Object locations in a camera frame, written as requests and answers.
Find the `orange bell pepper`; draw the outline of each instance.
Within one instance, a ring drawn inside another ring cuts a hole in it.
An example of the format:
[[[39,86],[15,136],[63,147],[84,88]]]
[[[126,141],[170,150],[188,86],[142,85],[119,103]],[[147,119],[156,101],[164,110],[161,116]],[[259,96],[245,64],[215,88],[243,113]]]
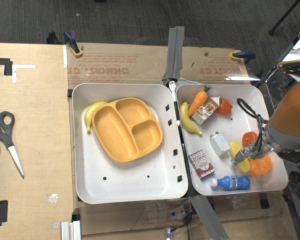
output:
[[[255,176],[265,175],[273,167],[270,156],[268,155],[258,159],[252,159],[251,157],[248,157],[247,159],[251,166],[250,173],[254,174]]]
[[[216,109],[216,113],[223,116],[230,115],[233,106],[224,98],[220,98],[220,105]]]

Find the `yellow divided plate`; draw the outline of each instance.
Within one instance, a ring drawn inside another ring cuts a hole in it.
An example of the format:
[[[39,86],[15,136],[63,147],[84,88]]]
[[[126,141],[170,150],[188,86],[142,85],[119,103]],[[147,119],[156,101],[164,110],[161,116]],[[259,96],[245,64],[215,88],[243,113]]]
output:
[[[130,162],[158,148],[161,128],[148,106],[135,97],[112,101],[97,109],[92,125],[103,149],[117,162]]]

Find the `white tray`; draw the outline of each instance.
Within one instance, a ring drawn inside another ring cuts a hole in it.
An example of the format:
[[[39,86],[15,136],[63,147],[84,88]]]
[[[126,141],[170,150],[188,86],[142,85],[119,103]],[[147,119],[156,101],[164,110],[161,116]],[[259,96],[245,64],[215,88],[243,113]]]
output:
[[[95,102],[126,97],[139,98],[148,105],[161,127],[163,140],[150,154],[120,163],[103,150],[93,129],[87,134],[84,116]],[[72,107],[76,192],[82,201],[104,204],[176,199],[185,195],[187,173],[174,101],[167,87],[160,84],[83,83],[73,90]]]
[[[190,104],[197,92],[204,91],[204,85],[183,84],[176,90],[178,105],[183,102]],[[230,143],[237,141],[242,145],[242,136],[246,132],[258,133],[257,120],[246,114],[237,104],[237,98],[245,100],[249,106],[268,120],[269,114],[262,93],[256,87],[245,84],[211,85],[208,91],[209,97],[221,97],[228,100],[233,109],[229,117],[213,113],[201,126],[195,124],[202,131],[202,136],[191,134],[182,129],[185,147],[188,155],[203,150],[210,159],[215,172],[203,179],[199,179],[195,170],[190,165],[191,179],[196,191],[205,196],[221,196],[238,193],[271,192],[283,190],[288,184],[288,174],[282,159],[276,153],[269,154],[273,163],[272,170],[263,176],[254,176],[251,173],[243,173],[237,166],[233,166],[229,155],[219,157],[210,144],[210,135],[219,132]],[[224,176],[246,175],[250,179],[250,188],[247,190],[223,190],[211,188],[211,178],[221,179]]]

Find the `gray carpet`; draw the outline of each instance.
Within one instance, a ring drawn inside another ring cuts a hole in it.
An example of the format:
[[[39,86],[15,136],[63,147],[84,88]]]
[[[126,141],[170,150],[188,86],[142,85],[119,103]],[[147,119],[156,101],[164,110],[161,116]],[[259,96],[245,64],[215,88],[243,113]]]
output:
[[[167,46],[169,28],[185,26],[184,46],[253,52],[247,68],[264,76],[300,33],[299,2],[268,34],[295,1],[0,0],[0,43],[46,44],[51,31],[64,42],[68,30],[79,43]]]

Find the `scissor blade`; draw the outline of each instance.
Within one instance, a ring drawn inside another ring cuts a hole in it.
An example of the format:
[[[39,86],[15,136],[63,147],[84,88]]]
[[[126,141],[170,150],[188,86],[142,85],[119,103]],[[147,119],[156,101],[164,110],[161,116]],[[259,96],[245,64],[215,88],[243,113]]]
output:
[[[12,159],[14,161],[14,164],[15,164],[16,168],[18,169],[19,173],[21,174],[22,178],[25,178],[24,171],[22,170],[21,163],[20,163],[19,157],[17,155],[15,146],[8,147],[8,150],[9,150],[10,155],[12,156]]]

